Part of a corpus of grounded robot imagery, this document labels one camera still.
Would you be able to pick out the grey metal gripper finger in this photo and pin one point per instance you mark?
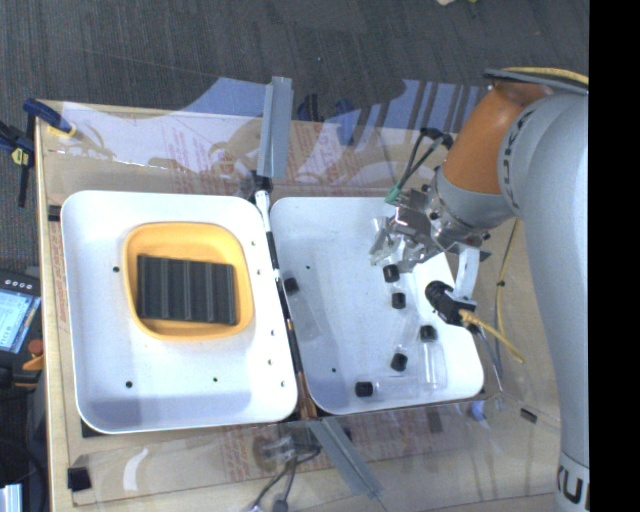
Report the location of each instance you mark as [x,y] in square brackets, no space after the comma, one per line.
[384,242]
[414,254]

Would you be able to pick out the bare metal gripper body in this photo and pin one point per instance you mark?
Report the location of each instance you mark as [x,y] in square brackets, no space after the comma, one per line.
[425,225]

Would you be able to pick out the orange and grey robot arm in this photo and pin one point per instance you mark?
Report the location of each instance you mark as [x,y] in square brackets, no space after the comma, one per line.
[550,210]

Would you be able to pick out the clear plastic bottle black cap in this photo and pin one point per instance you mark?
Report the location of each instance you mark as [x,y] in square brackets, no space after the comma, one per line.
[429,334]
[398,362]
[364,389]
[398,300]
[391,273]
[291,285]

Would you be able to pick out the white plastic tray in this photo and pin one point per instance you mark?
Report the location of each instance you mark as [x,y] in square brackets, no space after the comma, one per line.
[345,300]
[100,300]

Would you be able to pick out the thin black and white rod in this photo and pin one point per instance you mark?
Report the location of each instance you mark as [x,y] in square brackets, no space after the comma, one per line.
[274,260]

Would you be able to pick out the yellow bowl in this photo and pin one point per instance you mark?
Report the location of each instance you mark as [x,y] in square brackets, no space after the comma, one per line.
[190,237]

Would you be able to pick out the black ribbed block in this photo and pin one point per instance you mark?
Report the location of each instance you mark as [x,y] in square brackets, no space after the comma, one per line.
[185,290]

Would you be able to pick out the brown cardboard board red print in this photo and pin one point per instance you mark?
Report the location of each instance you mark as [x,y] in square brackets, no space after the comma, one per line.
[150,145]

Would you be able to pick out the black cylinder on white bracket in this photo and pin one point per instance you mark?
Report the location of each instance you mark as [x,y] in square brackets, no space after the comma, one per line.
[445,300]

